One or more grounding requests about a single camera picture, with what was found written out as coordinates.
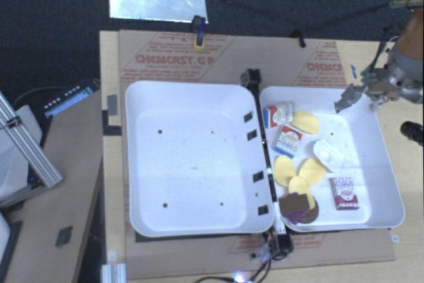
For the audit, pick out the purple grapes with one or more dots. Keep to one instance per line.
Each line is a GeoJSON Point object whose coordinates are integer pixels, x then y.
{"type": "Point", "coordinates": [293, 216]}

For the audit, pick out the thin black and white rod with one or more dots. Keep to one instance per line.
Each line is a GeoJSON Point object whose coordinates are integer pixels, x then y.
{"type": "Point", "coordinates": [265, 146]}

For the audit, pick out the red and white packet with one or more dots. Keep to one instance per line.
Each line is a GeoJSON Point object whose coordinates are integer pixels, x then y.
{"type": "Point", "coordinates": [345, 193]}

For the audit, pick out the brown round biscuit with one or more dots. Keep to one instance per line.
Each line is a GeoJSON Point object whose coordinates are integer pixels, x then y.
{"type": "Point", "coordinates": [313, 212]}

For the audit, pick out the yellow potato chip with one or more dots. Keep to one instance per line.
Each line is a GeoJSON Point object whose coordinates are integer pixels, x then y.
{"type": "Point", "coordinates": [306, 122]}
{"type": "Point", "coordinates": [284, 171]}
{"type": "Point", "coordinates": [299, 186]}
{"type": "Point", "coordinates": [313, 171]}

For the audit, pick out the orange and white carton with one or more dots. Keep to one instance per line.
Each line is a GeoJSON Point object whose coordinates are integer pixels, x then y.
{"type": "Point", "coordinates": [287, 141]}
{"type": "Point", "coordinates": [277, 114]}

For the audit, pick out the brown cardboard board red print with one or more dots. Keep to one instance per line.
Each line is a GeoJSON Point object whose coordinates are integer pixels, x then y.
{"type": "Point", "coordinates": [185, 56]}

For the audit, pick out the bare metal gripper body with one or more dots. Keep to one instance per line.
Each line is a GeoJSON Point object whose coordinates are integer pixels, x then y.
{"type": "Point", "coordinates": [386, 87]}

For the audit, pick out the white plastic tray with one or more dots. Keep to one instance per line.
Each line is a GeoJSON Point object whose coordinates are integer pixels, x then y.
{"type": "Point", "coordinates": [195, 162]}
{"type": "Point", "coordinates": [367, 149]}

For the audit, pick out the brown rectangular biscuit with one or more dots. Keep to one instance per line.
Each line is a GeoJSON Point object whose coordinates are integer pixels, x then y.
{"type": "Point", "coordinates": [294, 203]}

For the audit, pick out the white fried egg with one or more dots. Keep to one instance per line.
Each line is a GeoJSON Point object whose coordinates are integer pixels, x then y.
{"type": "Point", "coordinates": [328, 155]}

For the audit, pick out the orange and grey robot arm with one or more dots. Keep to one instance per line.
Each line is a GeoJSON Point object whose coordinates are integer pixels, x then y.
{"type": "Point", "coordinates": [412, 39]}

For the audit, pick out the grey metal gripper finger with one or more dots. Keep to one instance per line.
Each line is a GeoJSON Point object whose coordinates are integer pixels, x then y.
{"type": "Point", "coordinates": [378, 104]}
{"type": "Point", "coordinates": [348, 96]}

